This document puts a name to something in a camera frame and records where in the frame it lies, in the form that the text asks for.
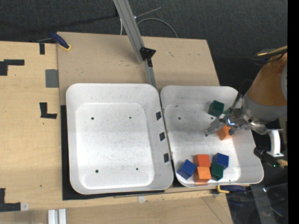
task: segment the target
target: white tray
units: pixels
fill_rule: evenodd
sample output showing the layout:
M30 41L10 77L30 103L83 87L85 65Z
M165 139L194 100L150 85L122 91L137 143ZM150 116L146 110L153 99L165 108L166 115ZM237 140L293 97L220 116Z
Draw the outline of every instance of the white tray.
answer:
M263 179L261 161L254 155L255 143L250 130L240 130L231 139L221 141L217 133L205 136L204 130L213 121L208 114L214 100L228 109L237 91L231 87L166 86L161 91L164 120L168 133L175 171L188 159L193 162L197 154L209 154L210 161L216 153L229 156L229 166L219 181L205 184L253 184ZM176 174L186 187L196 187L193 176L188 180Z
M161 190L173 181L160 98L148 84L66 93L70 180L81 194Z

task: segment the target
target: wooden table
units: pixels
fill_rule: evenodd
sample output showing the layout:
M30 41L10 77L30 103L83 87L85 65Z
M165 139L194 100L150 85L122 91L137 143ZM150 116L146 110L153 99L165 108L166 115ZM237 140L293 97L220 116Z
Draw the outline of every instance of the wooden table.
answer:
M190 215L189 211L196 208L198 213L193 217L196 218L200 213L203 215L209 213L208 216L216 215L213 214L215 210L205 201L205 198L209 200L212 197L214 199L210 201L215 201L218 207L221 206L219 210L221 215L231 223L225 196L213 197L211 190L207 190L206 187L195 189L170 187L163 194L145 196L145 203L142 204L138 203L137 196L62 200L60 104L64 103L64 95L59 99L58 88L46 88L45 70L57 70L58 66L60 68L58 61L66 64L63 67L73 64L73 69L68 71L62 68L59 71L60 89L70 85L70 79L66 78L61 82L63 77L71 77L68 75L70 72L81 77L82 82L91 83L95 81L94 77L100 77L101 83L145 83L146 76L143 67L136 63L133 49L126 36L59 34L70 44L72 41L76 44L75 40L81 39L82 47L84 42L96 44L100 39L101 43L93 52L86 53L82 53L74 44L68 53L62 53L64 51L55 44L45 44L45 54L40 55L38 43L0 42L0 61L25 60L24 66L9 66L8 75L0 76L0 188L6 188L5 202L28 203L27 215L30 210L43 213L48 209L67 208L68 219L72 219L69 213L78 215L96 212L97 208L106 213L110 210L111 215L114 213L113 210L118 211L120 215L128 215L129 210L140 207L144 208L144 211L139 213L142 218L149 215L149 210L153 212L166 209L169 216L172 216L170 215L172 211L176 212L176 208L182 208L182 205L188 203L192 206L191 209L182 212ZM166 85L178 84L219 85L205 40L157 37L144 37L143 40L147 47L157 50L152 61L158 90ZM105 49L105 52L99 56L98 51L101 49ZM82 60L78 60L75 54L79 54ZM98 73L95 75L92 70L84 70L82 61L97 64L95 69ZM48 112L57 113L57 118L41 118L40 102L47 102ZM210 212L203 211L202 208L198 210L197 205L204 205ZM7 215L0 216L0 223L1 217L9 219ZM14 218L18 215L25 214L15 213ZM165 218L161 212L147 223L163 221Z

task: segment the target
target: orange block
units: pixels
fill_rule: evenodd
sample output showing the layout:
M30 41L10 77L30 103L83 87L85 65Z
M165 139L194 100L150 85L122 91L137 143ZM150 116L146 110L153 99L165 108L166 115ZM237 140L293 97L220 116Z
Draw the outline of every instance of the orange block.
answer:
M194 156L193 163L198 167L211 167L210 156L208 154Z
M217 131L220 140L227 140L233 136L233 135L228 134L229 130L230 130L230 127L225 125L221 130Z
M193 175L195 184L205 184L212 178L209 167L197 167Z

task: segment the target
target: cube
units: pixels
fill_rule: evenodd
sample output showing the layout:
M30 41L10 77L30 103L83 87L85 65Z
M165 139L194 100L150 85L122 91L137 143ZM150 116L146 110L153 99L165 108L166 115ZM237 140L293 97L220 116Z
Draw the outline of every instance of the cube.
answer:
M188 159L186 159L185 162L182 164L182 166L177 171L177 173L180 174L183 178L185 178L187 180L188 178L190 178L193 175L196 168L197 168L197 166L195 164L193 164Z
M233 135L230 135L228 132L231 128L225 125L222 129L217 131L217 134L220 140L227 140L230 139Z
M210 156L208 154L194 156L193 163L198 167L211 167Z
M217 100L214 100L209 106L208 114L219 117L223 113L223 109L224 104Z
M205 184L211 179L211 171L209 167L197 167L194 172L195 184Z
M223 169L226 169L228 167L228 160L229 160L229 156L220 153L217 153L213 157L213 163L222 165Z
M223 177L223 166L217 163L211 164L211 177L213 180L218 181Z

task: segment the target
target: blue clamp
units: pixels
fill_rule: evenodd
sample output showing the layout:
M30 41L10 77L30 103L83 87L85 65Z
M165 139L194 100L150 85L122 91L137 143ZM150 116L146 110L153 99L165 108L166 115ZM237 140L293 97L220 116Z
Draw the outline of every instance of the blue clamp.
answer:
M69 51L71 49L71 45L68 44L60 35L51 32L50 38L56 41L59 44L59 47L63 50Z

